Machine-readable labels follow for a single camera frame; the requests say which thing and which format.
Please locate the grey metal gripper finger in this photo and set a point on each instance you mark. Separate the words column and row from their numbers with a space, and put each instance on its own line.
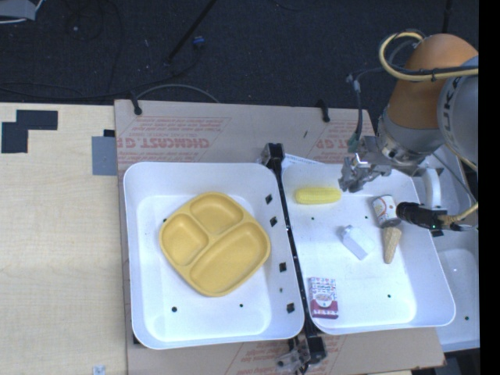
column 345, row 178
column 360, row 182

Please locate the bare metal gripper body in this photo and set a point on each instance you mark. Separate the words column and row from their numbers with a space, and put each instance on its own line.
column 377, row 156

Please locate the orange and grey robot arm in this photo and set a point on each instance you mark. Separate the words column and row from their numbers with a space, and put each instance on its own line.
column 420, row 92

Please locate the yellow corn cob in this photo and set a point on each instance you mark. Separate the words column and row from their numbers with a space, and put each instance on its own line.
column 317, row 195

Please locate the small white printed can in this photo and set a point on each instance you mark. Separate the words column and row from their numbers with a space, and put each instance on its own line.
column 384, row 209

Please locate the white bottle with grey cap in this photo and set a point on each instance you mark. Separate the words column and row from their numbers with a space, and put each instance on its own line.
column 357, row 242

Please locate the tan ice cream cone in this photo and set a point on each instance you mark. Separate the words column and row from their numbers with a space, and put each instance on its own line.
column 390, row 242

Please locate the white plastic tray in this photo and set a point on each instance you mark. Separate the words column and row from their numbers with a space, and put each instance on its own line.
column 211, row 322
column 367, row 287

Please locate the brown cardboard board red print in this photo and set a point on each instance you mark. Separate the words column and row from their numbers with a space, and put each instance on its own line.
column 242, row 131

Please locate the red and white packet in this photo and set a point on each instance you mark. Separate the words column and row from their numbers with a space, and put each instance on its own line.
column 323, row 297

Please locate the yellow divided plate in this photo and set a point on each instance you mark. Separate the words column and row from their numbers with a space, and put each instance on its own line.
column 218, row 248

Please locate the black cylinder on white bracket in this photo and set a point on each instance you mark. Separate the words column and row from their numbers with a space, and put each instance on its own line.
column 414, row 213

